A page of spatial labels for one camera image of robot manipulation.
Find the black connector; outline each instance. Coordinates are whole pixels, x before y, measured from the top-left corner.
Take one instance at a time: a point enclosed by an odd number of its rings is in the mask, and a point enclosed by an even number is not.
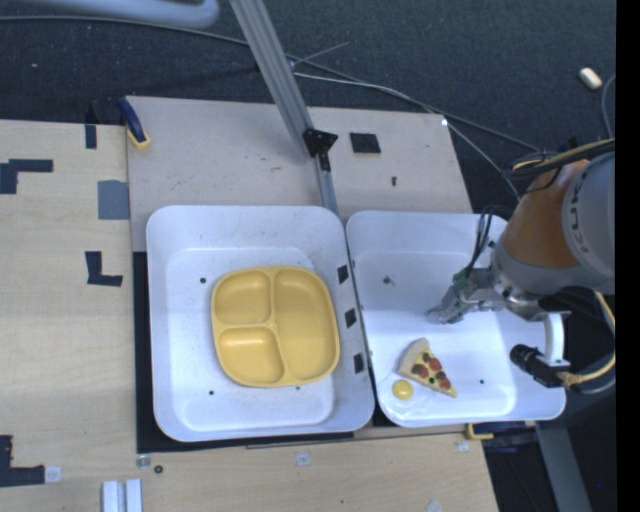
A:
[[[549,366],[541,361],[538,356],[542,353],[533,347],[526,345],[516,345],[511,349],[511,361],[522,371],[531,375],[534,380],[547,388],[557,388],[562,386],[562,381],[558,378],[558,372],[566,371],[568,366]]]

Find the yellow plate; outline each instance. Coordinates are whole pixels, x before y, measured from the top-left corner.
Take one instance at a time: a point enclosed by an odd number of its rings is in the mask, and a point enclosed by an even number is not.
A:
[[[211,320],[222,369],[245,386],[307,384],[338,364],[331,295],[306,268],[253,267],[224,275],[213,289]]]

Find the toy pizza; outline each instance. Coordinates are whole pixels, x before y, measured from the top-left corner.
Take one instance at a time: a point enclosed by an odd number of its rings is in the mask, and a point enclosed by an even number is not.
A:
[[[426,338],[419,338],[409,345],[400,359],[398,373],[450,397],[458,396]]]

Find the black floor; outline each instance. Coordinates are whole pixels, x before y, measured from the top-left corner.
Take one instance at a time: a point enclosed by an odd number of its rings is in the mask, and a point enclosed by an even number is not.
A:
[[[516,204],[485,156],[500,167],[532,148],[554,150],[572,138],[587,143],[615,133],[615,0],[265,3],[288,54],[306,57],[342,45],[297,70],[346,74],[446,113],[464,135],[452,140],[476,211]],[[117,123],[115,102],[128,94],[271,102],[247,47],[217,37],[242,38],[227,0],[220,4],[220,19],[204,37],[113,22],[7,19],[68,13],[1,2],[0,118],[82,123],[94,101],[103,122]],[[583,67],[607,87],[585,87],[578,79]],[[308,105],[423,109],[371,88],[302,78],[299,85]],[[557,299],[574,311],[569,359],[580,369],[606,356],[613,341],[592,299],[580,293]],[[617,510],[615,394],[604,404],[568,423],[596,512]],[[539,446],[525,434],[510,434],[508,449],[485,446],[500,510],[556,510]]]

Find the pizza crust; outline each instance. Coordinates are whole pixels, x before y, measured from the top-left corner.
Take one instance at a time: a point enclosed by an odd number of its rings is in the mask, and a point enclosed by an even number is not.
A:
[[[444,367],[441,367],[438,371],[429,370],[427,368],[428,375],[426,377],[422,377],[421,375],[416,374],[413,371],[414,366],[416,364],[420,364],[425,368],[428,366],[427,364],[425,364],[425,362],[422,359],[424,354],[428,354],[430,358],[437,359],[435,354],[431,350],[429,341],[427,341],[426,338],[419,338],[415,340],[413,343],[411,343],[411,345],[409,345],[409,347],[403,353],[400,359],[400,364],[398,365],[398,373],[403,377],[407,377],[408,379],[411,379],[415,382],[419,382],[423,386],[433,389],[434,391],[439,391],[440,393],[444,393],[445,395],[448,395],[452,398],[455,398],[456,396],[458,396],[458,393],[455,387],[453,386],[451,381],[448,379],[448,377],[446,378],[446,380],[450,384],[449,389],[444,389],[440,387],[438,384],[438,379],[435,378],[435,375],[441,372],[443,372],[446,376]]]

